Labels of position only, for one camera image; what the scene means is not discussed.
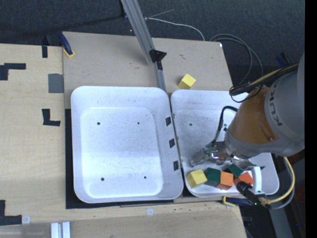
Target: wooden table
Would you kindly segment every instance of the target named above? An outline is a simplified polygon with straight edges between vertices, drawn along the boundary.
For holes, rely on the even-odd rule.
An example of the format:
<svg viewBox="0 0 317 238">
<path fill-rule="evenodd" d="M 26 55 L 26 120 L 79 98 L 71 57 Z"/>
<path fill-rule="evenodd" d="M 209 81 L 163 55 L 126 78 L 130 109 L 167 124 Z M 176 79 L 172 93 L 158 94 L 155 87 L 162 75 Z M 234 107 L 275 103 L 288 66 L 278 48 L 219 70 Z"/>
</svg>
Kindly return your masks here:
<svg viewBox="0 0 317 238">
<path fill-rule="evenodd" d="M 144 76 L 142 71 L 146 71 L 148 65 L 141 59 L 141 49 L 135 37 L 79 33 L 65 35 L 71 45 L 72 40 L 83 41 L 86 36 L 99 38 L 101 46 L 102 40 L 107 40 L 107 47 L 111 46 L 109 50 L 126 53 L 132 48 L 128 61 L 120 52 L 116 53 L 116 58 L 120 58 L 118 64 L 122 64 L 117 64 L 116 67 L 117 71 L 122 73 L 117 74 L 121 80 L 117 81 L 117 85 L 128 82 L 127 85 L 134 86 L 141 82 L 142 85 L 155 86 L 153 71 L 145 73 L 145 77 L 153 81 L 147 82 L 139 77 Z M 118 46 L 124 46 L 124 40 L 128 43 L 128 50 L 122 50 L 122 46 Z M 154 38 L 154 44 L 158 50 L 168 53 L 163 60 L 163 69 L 169 93 L 177 89 L 177 81 L 185 73 L 196 77 L 197 82 L 193 89 L 228 90 L 231 86 L 223 52 L 218 49 L 219 43 Z M 109 50 L 108 53 L 105 52 L 105 57 L 113 58 L 113 62 L 118 61 Z M 239 208 L 227 208 L 213 201 L 215 198 L 188 199 L 181 195 L 170 204 L 94 209 L 65 208 L 65 109 L 69 108 L 72 89 L 83 84 L 93 84 L 93 78 L 99 75 L 97 69 L 92 70 L 94 73 L 88 81 L 79 77 L 80 74 L 73 74 L 72 77 L 72 64 L 75 64 L 81 54 L 79 49 L 74 51 L 75 57 L 68 60 L 62 47 L 48 46 L 48 57 L 43 58 L 41 46 L 0 45 L 0 65 L 26 63 L 25 70 L 10 69 L 8 80 L 0 81 L 0 199 L 6 200 L 5 215 L 30 216 L 31 226 L 71 221 L 72 237 L 76 238 L 200 235 L 245 238 Z M 177 68 L 176 58 L 181 64 Z M 96 54 L 91 57 L 90 64 L 101 62 Z M 103 65 L 103 74 L 107 75 L 109 70 L 113 71 L 113 62 Z M 125 69 L 131 69 L 125 66 L 127 64 L 133 67 L 136 73 L 129 77 L 132 81 L 124 81 L 122 78 L 129 75 L 124 73 Z M 65 93 L 49 93 L 48 77 L 49 74 L 55 73 L 64 75 Z M 113 76 L 106 78 L 113 82 Z M 104 81 L 98 81 L 97 84 L 108 85 Z M 50 109 L 51 120 L 59 120 L 60 126 L 43 125 L 42 109 Z M 154 212 L 151 216 L 148 216 L 146 211 L 149 207 Z M 0 234 L 7 228 L 13 227 L 1 227 Z"/>
</svg>

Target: yellow block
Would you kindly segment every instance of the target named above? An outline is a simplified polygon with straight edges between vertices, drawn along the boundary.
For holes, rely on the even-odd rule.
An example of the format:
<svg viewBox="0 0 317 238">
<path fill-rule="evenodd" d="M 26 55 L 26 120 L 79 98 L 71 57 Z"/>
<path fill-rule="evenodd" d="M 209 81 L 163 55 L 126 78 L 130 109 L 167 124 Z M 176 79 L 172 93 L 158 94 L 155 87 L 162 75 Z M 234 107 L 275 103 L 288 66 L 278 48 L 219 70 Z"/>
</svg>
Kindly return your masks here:
<svg viewBox="0 0 317 238">
<path fill-rule="evenodd" d="M 195 82 L 196 79 L 194 79 L 191 75 L 186 74 L 177 86 L 181 89 L 190 89 Z"/>
<path fill-rule="evenodd" d="M 187 174 L 186 180 L 191 188 L 201 185 L 207 181 L 207 177 L 202 169 L 191 171 Z"/>
</svg>

